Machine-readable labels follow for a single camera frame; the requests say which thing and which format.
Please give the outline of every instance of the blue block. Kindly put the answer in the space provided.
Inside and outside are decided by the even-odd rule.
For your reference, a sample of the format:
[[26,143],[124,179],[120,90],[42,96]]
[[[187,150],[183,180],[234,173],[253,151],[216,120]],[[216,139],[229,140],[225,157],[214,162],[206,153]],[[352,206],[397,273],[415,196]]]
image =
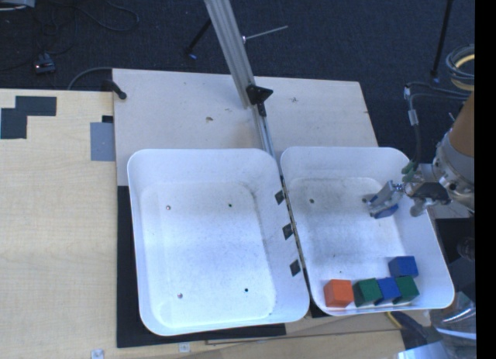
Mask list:
[[375,301],[375,305],[392,302],[393,300],[401,297],[400,289],[398,288],[396,280],[393,277],[378,279],[377,283],[379,284],[379,289],[382,293],[382,299]]
[[401,276],[411,276],[415,278],[419,276],[419,270],[417,269],[417,263],[415,262],[415,257],[413,256],[398,256],[393,258],[388,263],[389,271],[391,276],[399,278]]

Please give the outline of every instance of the green block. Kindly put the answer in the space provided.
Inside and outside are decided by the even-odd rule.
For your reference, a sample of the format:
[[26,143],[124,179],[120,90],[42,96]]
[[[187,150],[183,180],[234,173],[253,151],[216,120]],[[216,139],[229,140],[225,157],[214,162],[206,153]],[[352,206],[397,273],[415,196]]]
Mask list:
[[382,299],[381,288],[376,278],[364,279],[355,282],[353,285],[353,294],[355,296],[355,305],[357,307]]
[[419,290],[417,289],[417,284],[413,280],[412,276],[400,276],[399,278],[395,278],[395,281],[396,285],[398,285],[401,296],[394,299],[393,304],[409,302],[420,295]]

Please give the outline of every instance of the wooden table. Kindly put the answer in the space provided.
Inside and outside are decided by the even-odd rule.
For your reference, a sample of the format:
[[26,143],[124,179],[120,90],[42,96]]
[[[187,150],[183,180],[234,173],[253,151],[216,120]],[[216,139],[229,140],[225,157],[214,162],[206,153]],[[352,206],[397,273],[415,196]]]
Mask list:
[[[119,84],[123,83],[121,72],[125,71],[115,74],[121,77]],[[162,74],[167,80],[176,73]],[[198,76],[181,75],[181,79],[189,78]],[[274,123],[286,118],[277,116],[281,107],[275,105],[300,106],[312,95],[312,91],[308,95],[299,91],[298,97],[295,83],[311,83],[319,96],[324,90],[329,102],[331,133],[316,133],[314,141],[325,136],[327,145],[344,143],[347,131],[353,138],[348,141],[351,146],[377,146],[356,82],[260,78],[258,83],[284,89],[283,96],[267,100],[274,145],[279,150],[288,145],[288,131]],[[139,85],[121,88],[133,95]],[[114,115],[115,95],[0,89],[0,109],[14,109],[16,96],[55,97],[57,114],[29,115],[25,139],[0,140],[0,347],[4,357],[88,359],[93,350],[101,349],[105,359],[192,354],[210,359],[321,357],[331,351],[336,358],[363,357],[365,351],[367,357],[381,358],[404,350],[400,332],[383,313],[306,316],[287,325],[287,336],[263,344],[226,340],[117,348],[116,162],[92,161],[90,140],[91,123]],[[343,104],[348,104],[346,111]],[[412,311],[410,315],[429,324],[428,314]]]

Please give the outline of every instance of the red block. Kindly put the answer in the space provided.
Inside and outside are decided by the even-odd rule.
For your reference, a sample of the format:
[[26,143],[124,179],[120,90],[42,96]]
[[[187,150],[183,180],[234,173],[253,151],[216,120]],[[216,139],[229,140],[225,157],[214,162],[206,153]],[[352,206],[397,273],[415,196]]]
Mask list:
[[331,279],[324,286],[325,305],[344,308],[353,302],[353,287],[348,279]]

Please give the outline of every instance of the white tray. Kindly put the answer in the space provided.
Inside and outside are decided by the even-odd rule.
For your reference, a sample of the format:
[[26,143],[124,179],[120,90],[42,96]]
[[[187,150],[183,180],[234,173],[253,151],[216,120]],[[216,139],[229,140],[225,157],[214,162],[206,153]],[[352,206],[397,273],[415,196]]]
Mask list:
[[[365,195],[387,181],[401,182],[408,158],[383,147],[291,147],[281,156],[312,299],[325,313],[355,315],[408,309],[446,308],[453,283],[436,232],[426,212],[410,216],[413,201],[403,197],[393,216],[369,216]],[[326,307],[323,287],[333,278],[355,282],[390,276],[388,261],[415,256],[420,295],[408,305]]]
[[258,149],[140,150],[128,162],[139,313],[170,336],[308,311],[277,163]]

